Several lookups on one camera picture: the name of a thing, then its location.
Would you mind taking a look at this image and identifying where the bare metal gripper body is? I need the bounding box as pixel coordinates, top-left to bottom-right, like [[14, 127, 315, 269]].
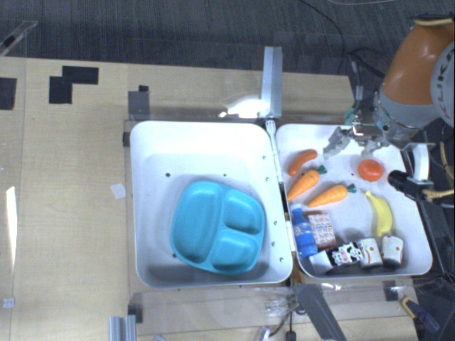
[[350, 114, 415, 149]]

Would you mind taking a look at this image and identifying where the orange round toy fruit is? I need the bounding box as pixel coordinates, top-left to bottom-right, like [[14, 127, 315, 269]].
[[357, 158, 385, 183]]

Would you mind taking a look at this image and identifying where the orange toy sausage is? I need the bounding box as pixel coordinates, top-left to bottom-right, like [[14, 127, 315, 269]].
[[287, 148, 319, 178]]

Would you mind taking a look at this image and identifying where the orange toy carrot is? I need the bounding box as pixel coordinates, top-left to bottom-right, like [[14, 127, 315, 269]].
[[287, 165, 328, 202], [306, 183, 358, 209]]

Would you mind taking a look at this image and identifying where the yellow banana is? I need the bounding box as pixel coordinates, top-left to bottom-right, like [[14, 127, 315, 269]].
[[364, 190, 395, 239]]

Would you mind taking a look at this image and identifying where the white plastic tray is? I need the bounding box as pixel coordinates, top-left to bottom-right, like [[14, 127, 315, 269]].
[[129, 120, 294, 290], [275, 123, 434, 281]]

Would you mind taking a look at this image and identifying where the blue plastic bottle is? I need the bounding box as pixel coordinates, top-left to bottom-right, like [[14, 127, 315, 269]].
[[290, 203, 319, 259]]

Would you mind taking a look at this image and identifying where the white can with orange print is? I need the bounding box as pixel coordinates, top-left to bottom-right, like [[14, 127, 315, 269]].
[[380, 234, 405, 267], [358, 237, 384, 270]]

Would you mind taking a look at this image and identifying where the cow print carton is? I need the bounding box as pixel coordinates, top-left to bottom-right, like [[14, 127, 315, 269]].
[[309, 241, 365, 275]]

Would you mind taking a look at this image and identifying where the blue divided plate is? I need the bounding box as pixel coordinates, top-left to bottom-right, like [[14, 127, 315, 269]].
[[169, 180, 267, 276]]

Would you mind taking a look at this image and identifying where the black cylinder on white bracket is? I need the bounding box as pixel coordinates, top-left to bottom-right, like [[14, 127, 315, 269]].
[[387, 142, 437, 201]]

